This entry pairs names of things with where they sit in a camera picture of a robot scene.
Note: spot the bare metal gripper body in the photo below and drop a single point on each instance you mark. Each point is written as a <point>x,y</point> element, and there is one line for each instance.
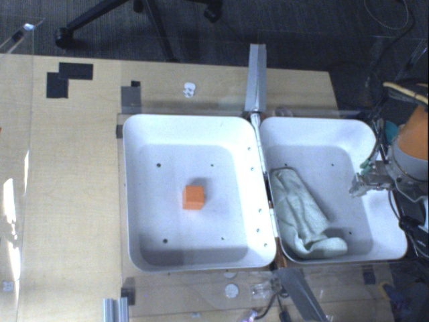
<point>377,176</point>

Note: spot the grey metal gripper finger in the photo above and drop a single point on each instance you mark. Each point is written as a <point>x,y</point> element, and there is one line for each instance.
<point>354,189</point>
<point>361,178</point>

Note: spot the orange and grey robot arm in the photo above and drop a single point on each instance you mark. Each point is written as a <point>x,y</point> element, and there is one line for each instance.
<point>414,139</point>

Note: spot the white plastic tray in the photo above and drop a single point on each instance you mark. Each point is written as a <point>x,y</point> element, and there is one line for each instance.
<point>187,136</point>
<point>335,139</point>

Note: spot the pale green cloth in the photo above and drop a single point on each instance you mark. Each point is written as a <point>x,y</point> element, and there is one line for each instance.
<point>298,213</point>

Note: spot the white round disc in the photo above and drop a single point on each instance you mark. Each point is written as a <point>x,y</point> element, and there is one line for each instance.
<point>231,290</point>

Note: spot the orange cube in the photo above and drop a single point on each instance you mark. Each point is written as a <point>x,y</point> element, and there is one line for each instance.
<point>193,198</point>

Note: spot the small white object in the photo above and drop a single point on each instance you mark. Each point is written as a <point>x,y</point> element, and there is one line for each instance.
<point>189,90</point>

